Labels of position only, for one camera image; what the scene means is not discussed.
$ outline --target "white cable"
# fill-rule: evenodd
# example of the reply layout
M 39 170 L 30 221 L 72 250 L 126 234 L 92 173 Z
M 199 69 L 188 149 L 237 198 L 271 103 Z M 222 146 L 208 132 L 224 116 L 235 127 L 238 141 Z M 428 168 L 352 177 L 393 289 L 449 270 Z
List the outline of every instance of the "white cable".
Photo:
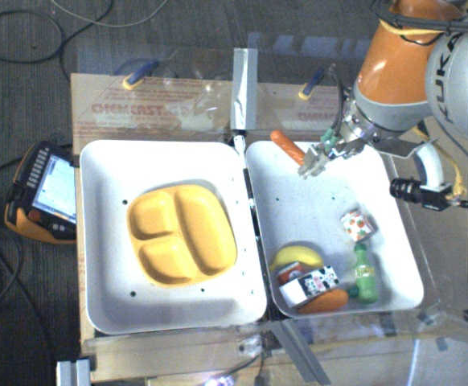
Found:
M 79 16 L 78 14 L 75 14 L 73 12 L 71 12 L 70 10 L 68 9 L 65 9 L 64 7 L 62 7 L 58 2 L 56 2 L 55 0 L 50 0 L 54 5 L 56 5 L 57 7 L 59 7 L 63 12 L 67 13 L 67 14 L 70 14 L 71 16 L 73 17 L 76 17 L 76 18 L 79 18 L 80 20 L 84 20 L 85 22 L 88 22 L 88 23 L 93 23 L 93 24 L 96 24 L 97 26 L 103 26 L 103 27 L 116 27 L 116 28 L 119 28 L 119 27 L 131 27 L 131 26 L 137 26 L 138 24 L 142 24 L 142 23 L 145 23 L 147 21 L 149 21 L 151 18 L 153 18 L 163 7 L 164 5 L 168 2 L 168 0 L 164 0 L 161 5 L 159 5 L 159 7 L 157 9 L 155 9 L 148 17 L 142 19 L 142 20 L 139 20 L 138 22 L 134 22 L 134 23 L 127 23 L 127 24 L 107 24 L 107 23 L 100 23 L 100 22 L 97 22 L 95 20 L 93 20 L 92 18 L 85 18 L 83 16 Z

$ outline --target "orange divided plate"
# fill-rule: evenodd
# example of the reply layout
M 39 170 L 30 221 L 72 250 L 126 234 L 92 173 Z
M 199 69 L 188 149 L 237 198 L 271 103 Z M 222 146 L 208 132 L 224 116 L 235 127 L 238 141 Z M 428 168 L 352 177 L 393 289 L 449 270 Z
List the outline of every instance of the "orange divided plate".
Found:
M 145 193 L 130 204 L 127 223 L 136 257 L 156 285 L 193 285 L 236 263 L 231 225 L 205 187 L 187 184 Z

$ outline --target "banana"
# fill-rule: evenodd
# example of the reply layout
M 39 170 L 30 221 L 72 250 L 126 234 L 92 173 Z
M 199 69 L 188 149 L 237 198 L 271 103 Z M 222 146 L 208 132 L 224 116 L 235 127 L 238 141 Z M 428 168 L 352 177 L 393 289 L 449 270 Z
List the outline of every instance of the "banana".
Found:
M 269 269 L 274 271 L 295 261 L 299 261 L 313 269 L 323 267 L 323 259 L 316 250 L 306 246 L 287 246 L 277 252 Z

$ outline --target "white tray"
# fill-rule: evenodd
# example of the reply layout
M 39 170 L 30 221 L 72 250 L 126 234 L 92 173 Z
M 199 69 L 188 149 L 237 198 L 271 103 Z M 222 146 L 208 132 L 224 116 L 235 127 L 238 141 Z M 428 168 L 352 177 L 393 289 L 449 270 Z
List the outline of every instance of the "white tray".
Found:
M 297 143 L 307 150 L 310 143 Z M 359 208 L 376 228 L 367 240 L 368 257 L 376 267 L 380 300 L 363 305 L 355 299 L 332 314 L 409 309 L 418 306 L 424 290 L 396 201 L 389 194 L 389 178 L 379 154 L 366 146 L 347 160 L 338 158 L 317 177 L 298 176 L 298 165 L 273 142 L 256 142 L 247 149 L 261 240 L 267 264 L 278 249 L 291 244 L 315 248 L 332 265 L 340 287 L 354 284 L 355 242 L 340 221 Z M 289 308 L 270 275 L 273 300 L 290 317 Z
M 96 329 L 109 334 L 258 320 L 267 298 L 240 158 L 212 142 L 96 141 L 80 156 L 86 303 Z M 205 186 L 223 204 L 238 257 L 226 273 L 186 287 L 148 281 L 127 230 L 128 203 L 180 183 Z

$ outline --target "orange and black handheld device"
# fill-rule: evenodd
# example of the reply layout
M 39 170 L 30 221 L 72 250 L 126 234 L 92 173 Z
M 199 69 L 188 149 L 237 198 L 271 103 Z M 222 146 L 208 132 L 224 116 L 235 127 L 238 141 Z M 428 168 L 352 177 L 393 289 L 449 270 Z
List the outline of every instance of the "orange and black handheld device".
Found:
M 27 151 L 7 196 L 8 228 L 45 243 L 75 243 L 75 174 L 71 158 L 66 150 L 45 141 Z

